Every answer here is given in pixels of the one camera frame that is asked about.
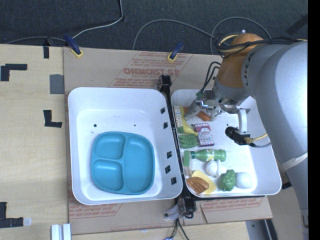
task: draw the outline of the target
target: green bottle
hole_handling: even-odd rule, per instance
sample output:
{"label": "green bottle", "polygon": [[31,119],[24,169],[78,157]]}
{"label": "green bottle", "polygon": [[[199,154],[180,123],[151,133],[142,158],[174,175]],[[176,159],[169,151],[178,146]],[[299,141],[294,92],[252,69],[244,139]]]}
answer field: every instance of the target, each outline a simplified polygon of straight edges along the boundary
{"label": "green bottle", "polygon": [[198,151],[185,150],[184,155],[191,155],[192,159],[199,159],[200,161],[207,162],[210,160],[225,161],[227,158],[226,151],[223,149],[202,149]]}

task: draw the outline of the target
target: blue plate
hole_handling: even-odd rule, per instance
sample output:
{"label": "blue plate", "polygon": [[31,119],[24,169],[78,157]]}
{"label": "blue plate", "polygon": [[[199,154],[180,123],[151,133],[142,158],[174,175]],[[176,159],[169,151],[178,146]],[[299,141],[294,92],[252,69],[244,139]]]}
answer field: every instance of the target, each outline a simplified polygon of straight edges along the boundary
{"label": "blue plate", "polygon": [[128,195],[148,191],[155,178],[155,154],[145,137],[107,131],[94,140],[91,176],[102,190]]}

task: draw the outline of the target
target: black fabric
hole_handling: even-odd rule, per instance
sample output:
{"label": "black fabric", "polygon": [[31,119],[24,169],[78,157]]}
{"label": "black fabric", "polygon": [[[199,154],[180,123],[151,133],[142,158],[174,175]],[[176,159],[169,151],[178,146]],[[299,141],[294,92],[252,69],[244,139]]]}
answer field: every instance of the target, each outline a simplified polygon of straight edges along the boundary
{"label": "black fabric", "polygon": [[[272,37],[308,38],[308,0],[121,0],[125,19],[111,27],[87,31],[75,40],[81,47],[131,50],[139,29],[157,19],[182,21],[211,33],[229,17],[245,17],[263,25]],[[30,36],[62,39],[112,23],[120,17],[118,0],[1,0],[0,43]],[[266,37],[244,20],[221,24],[216,33],[246,30]],[[55,45],[63,42],[54,40]],[[183,42],[185,53],[210,54],[210,39],[173,22],[157,22],[139,35],[136,50],[168,52]],[[17,44],[43,45],[44,40]]]}

